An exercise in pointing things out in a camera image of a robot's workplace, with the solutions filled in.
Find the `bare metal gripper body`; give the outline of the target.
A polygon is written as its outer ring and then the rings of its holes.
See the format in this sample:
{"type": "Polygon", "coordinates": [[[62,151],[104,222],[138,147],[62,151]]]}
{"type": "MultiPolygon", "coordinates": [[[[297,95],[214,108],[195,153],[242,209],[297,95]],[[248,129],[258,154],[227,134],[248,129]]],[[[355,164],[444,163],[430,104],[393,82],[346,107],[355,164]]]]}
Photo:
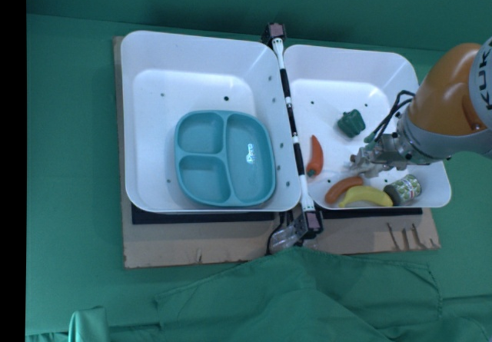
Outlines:
{"type": "Polygon", "coordinates": [[[383,134],[377,141],[371,140],[359,152],[364,152],[366,155],[364,164],[377,165],[377,175],[393,168],[404,170],[413,159],[408,143],[397,132],[383,134]]]}

